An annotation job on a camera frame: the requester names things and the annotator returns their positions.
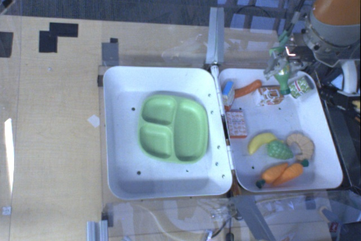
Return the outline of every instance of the cracker box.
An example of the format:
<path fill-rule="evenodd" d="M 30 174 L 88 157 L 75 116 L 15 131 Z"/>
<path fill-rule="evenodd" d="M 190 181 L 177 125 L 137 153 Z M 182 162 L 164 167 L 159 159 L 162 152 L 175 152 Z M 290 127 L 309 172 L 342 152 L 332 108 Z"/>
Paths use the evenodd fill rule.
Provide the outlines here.
<path fill-rule="evenodd" d="M 230 138 L 246 138 L 247 130 L 242 111 L 226 112 L 228 134 Z"/>
<path fill-rule="evenodd" d="M 260 87 L 253 95 L 257 106 L 279 104 L 284 100 L 284 96 L 281 94 L 279 86 Z"/>

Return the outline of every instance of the black cable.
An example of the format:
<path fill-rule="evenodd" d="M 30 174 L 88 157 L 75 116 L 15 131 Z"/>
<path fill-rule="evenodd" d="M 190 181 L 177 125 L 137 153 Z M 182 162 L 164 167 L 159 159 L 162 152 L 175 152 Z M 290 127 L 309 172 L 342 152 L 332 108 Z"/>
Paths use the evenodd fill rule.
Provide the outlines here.
<path fill-rule="evenodd" d="M 248 8 L 248 7 L 260 9 L 260 10 L 262 10 L 268 17 L 272 18 L 272 16 L 268 13 L 267 10 L 265 10 L 265 9 L 262 8 L 262 7 L 256 6 L 256 5 L 245 5 L 245 6 L 242 6 L 241 8 L 239 8 L 239 9 L 235 12 L 235 14 L 239 14 L 242 9 Z"/>
<path fill-rule="evenodd" d="M 232 218 L 230 218 L 230 229 L 229 229 L 228 233 L 226 234 L 226 241 L 234 241 L 235 240 L 235 236 L 231 232 L 231 229 L 232 229 Z"/>
<path fill-rule="evenodd" d="M 301 11 L 301 8 L 303 7 L 303 5 L 305 4 L 305 1 L 306 0 L 299 0 L 296 7 L 294 8 L 294 11 L 293 11 L 293 14 L 295 14 L 296 12 L 300 12 Z M 294 25 L 295 23 L 290 23 L 288 25 L 288 27 L 286 28 L 286 31 L 287 31 L 287 35 L 290 36 L 291 33 L 292 33 L 292 30 L 294 28 Z"/>
<path fill-rule="evenodd" d="M 218 228 L 218 230 L 214 233 L 212 233 L 212 237 L 214 238 L 216 237 L 219 233 L 221 233 L 221 231 L 223 230 L 224 227 L 226 227 L 227 223 L 229 222 L 229 220 L 232 219 L 232 217 L 228 218 L 227 220 L 225 220 L 225 222 L 223 222 L 222 226 Z"/>

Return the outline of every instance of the food package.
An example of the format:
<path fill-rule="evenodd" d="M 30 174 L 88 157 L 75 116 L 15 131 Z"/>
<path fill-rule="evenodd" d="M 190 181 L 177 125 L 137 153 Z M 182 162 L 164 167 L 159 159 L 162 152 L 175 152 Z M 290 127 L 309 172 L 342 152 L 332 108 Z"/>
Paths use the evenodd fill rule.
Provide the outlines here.
<path fill-rule="evenodd" d="M 226 111 L 231 109 L 232 103 L 235 100 L 235 88 L 232 81 L 228 81 L 222 91 L 223 105 Z"/>
<path fill-rule="evenodd" d="M 260 87 L 253 95 L 257 106 L 280 104 L 282 100 L 284 100 L 284 96 L 281 94 L 279 86 Z"/>
<path fill-rule="evenodd" d="M 313 86 L 311 81 L 304 76 L 295 80 L 293 83 L 289 85 L 289 89 L 291 90 L 291 95 L 295 99 L 312 90 L 312 87 Z"/>
<path fill-rule="evenodd" d="M 246 122 L 242 111 L 226 112 L 228 134 L 230 138 L 246 138 Z"/>

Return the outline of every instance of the small box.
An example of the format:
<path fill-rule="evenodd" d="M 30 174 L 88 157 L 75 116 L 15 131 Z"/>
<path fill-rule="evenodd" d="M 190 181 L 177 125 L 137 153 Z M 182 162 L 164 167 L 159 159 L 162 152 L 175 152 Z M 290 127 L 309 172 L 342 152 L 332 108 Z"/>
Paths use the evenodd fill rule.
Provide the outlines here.
<path fill-rule="evenodd" d="M 232 81 L 228 81 L 222 91 L 223 105 L 226 111 L 231 109 L 232 103 L 235 100 L 235 87 Z"/>
<path fill-rule="evenodd" d="M 246 122 L 242 111 L 226 112 L 228 134 L 233 138 L 246 138 L 247 129 Z"/>
<path fill-rule="evenodd" d="M 280 104 L 282 100 L 284 100 L 284 96 L 281 94 L 279 86 L 260 87 L 253 95 L 257 106 Z"/>

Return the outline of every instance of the cable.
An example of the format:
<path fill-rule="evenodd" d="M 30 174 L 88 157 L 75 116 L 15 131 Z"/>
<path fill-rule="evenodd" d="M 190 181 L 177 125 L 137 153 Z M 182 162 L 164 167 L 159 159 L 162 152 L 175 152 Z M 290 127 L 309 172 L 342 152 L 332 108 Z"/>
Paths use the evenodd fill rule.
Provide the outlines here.
<path fill-rule="evenodd" d="M 218 228 L 217 231 L 215 231 L 213 234 L 212 234 L 212 238 L 216 237 L 219 233 L 222 232 L 223 228 L 226 227 L 227 223 L 229 222 L 229 220 L 231 220 L 232 217 L 228 218 L 227 220 L 225 220 L 225 222 L 223 222 L 222 226 Z"/>
<path fill-rule="evenodd" d="M 293 11 L 293 17 L 292 20 L 290 22 L 290 24 L 287 26 L 287 28 L 285 29 L 285 36 L 289 37 L 292 33 L 292 30 L 296 24 L 296 22 L 298 22 L 298 19 L 300 18 L 300 14 L 301 14 L 301 8 L 303 7 L 303 5 L 305 4 L 306 0 L 299 0 L 294 11 Z"/>
<path fill-rule="evenodd" d="M 234 241 L 235 236 L 232 233 L 232 219 L 230 219 L 230 228 L 228 230 L 228 233 L 226 234 L 226 241 Z"/>
<path fill-rule="evenodd" d="M 235 14 L 239 14 L 242 9 L 248 8 L 248 7 L 250 7 L 250 8 L 257 8 L 257 9 L 263 11 L 268 17 L 272 18 L 272 16 L 268 13 L 267 10 L 265 10 L 265 9 L 262 8 L 262 7 L 256 6 L 256 5 L 245 5 L 245 6 L 242 6 L 241 8 L 239 8 L 239 9 L 235 12 Z"/>

